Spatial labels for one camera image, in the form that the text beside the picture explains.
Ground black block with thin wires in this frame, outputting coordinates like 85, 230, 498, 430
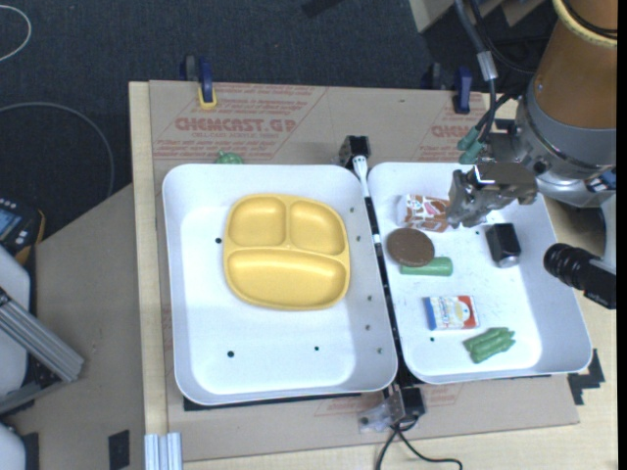
359, 385, 427, 434
337, 134, 371, 168

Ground black can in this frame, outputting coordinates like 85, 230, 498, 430
484, 221, 523, 269

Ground black cylinder on white bracket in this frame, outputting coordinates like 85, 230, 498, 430
542, 193, 618, 311

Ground white and orange carton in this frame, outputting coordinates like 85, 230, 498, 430
402, 193, 452, 234

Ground brown round biscuit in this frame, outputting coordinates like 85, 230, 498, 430
386, 227, 436, 268

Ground yellow divided plate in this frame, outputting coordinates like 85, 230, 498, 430
222, 193, 352, 312

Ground green toy cucumber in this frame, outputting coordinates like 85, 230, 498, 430
399, 256, 454, 278

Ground green toy beans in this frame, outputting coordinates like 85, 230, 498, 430
462, 326, 517, 365

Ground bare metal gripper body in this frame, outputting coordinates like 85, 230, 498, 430
468, 132, 618, 210

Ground thin black and white rod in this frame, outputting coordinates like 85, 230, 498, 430
351, 156, 405, 395

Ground white plastic tray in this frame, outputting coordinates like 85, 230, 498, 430
161, 163, 400, 406
365, 161, 594, 386

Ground blue white red packet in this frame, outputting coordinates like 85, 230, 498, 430
422, 294, 481, 332

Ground brown cardboard board red print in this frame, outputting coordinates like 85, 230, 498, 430
148, 79, 582, 462

